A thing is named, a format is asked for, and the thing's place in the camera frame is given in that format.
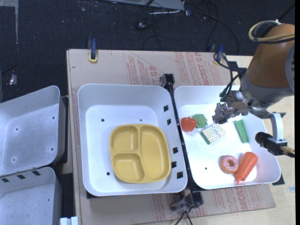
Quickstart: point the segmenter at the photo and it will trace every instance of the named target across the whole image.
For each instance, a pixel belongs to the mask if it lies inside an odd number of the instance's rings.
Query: dark background
[[[97,38],[97,49],[205,52],[222,43],[227,54],[253,55],[257,44],[248,38],[249,29],[280,18],[294,2],[186,0],[192,13],[186,16],[149,15],[161,10],[100,0],[19,0],[17,43],[15,9],[0,7],[0,66],[17,62],[2,75],[3,101],[50,85],[66,95],[66,50],[85,49],[88,37]],[[154,25],[137,30],[142,17]],[[281,22],[295,24],[295,8]],[[17,84],[9,85],[13,71]]]

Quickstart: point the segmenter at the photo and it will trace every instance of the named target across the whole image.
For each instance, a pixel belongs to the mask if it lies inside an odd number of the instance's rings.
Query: pink donut
[[[220,159],[220,168],[227,174],[235,173],[239,168],[239,162],[231,155],[222,156]]]

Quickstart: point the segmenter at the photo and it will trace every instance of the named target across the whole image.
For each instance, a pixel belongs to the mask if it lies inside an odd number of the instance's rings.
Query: yellow clamp pad
[[[95,54],[95,59],[92,59],[92,53],[91,52],[89,52],[89,61],[91,62],[91,63],[96,63],[97,62],[97,52],[96,52],[96,54]]]

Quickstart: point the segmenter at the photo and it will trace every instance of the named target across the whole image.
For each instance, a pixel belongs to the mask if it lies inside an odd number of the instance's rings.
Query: table surface
[[[143,51],[135,51],[140,56],[143,55]],[[236,61],[239,67],[248,67],[251,58],[249,56],[227,56],[228,60]],[[70,74],[70,66],[74,67],[74,64],[71,64],[69,58],[67,57],[67,72],[68,72],[68,86],[69,86],[69,95],[73,89],[72,78]],[[77,63],[77,66],[84,66],[84,64]],[[82,74],[83,83],[88,83],[89,74],[92,71],[87,71],[85,74]],[[277,104],[273,105],[268,109],[270,112],[284,112],[286,115],[283,117],[283,125],[284,125],[284,138],[288,141],[288,146],[294,148],[294,96],[286,97],[282,99]],[[68,165],[65,165],[65,171],[63,173],[67,173],[72,170],[74,176],[74,190],[75,190],[75,211],[76,215],[81,217],[83,212],[86,212],[86,208],[81,207],[81,195],[79,189],[78,182],[78,170],[77,170],[77,158],[76,158],[76,147],[75,144],[75,133],[72,130],[74,128],[73,117],[73,108],[72,105],[69,108],[70,112],[70,129],[69,129],[69,146],[68,150],[69,155],[72,156],[73,159],[68,161]],[[266,129],[269,133],[272,132],[271,122],[269,120],[264,120]],[[273,224],[273,225],[295,225],[296,224],[296,216],[295,216],[295,192],[292,191],[292,188],[295,187],[295,159],[287,156],[278,156],[278,163],[281,168],[281,172],[285,181],[283,185],[272,185],[270,184],[270,189],[276,204],[275,208],[271,209],[262,209],[262,210],[252,210],[238,213],[229,213],[222,215],[213,215],[213,216],[204,216],[204,217],[195,217],[192,218],[192,222],[194,225],[223,225],[223,224],[244,224],[244,225],[255,225],[255,224]],[[175,224],[176,221],[163,221],[156,222],[151,224],[156,225],[172,225]],[[180,224],[189,224],[187,219],[183,219]]]

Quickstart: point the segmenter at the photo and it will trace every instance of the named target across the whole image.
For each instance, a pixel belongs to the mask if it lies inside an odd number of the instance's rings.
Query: computer mouse
[[[152,25],[152,21],[147,17],[143,17],[143,18],[137,20],[135,27],[138,30],[143,30],[143,29],[150,27],[151,25]]]

